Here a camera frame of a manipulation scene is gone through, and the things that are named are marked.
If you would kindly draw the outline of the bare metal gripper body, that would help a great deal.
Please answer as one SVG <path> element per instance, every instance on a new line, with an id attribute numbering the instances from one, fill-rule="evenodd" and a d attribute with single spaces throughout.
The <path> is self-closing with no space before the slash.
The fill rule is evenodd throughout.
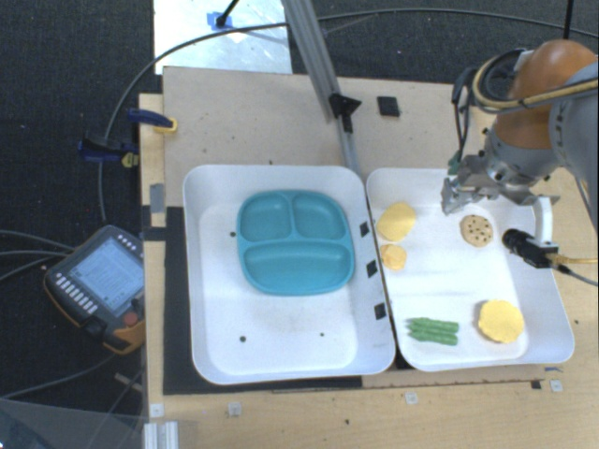
<path id="1" fill-rule="evenodd" d="M 532 204 L 534 200 L 533 180 L 490 153 L 466 156 L 451 180 L 458 192 L 462 188 L 483 188 L 482 199 L 503 196 L 515 204 Z"/>

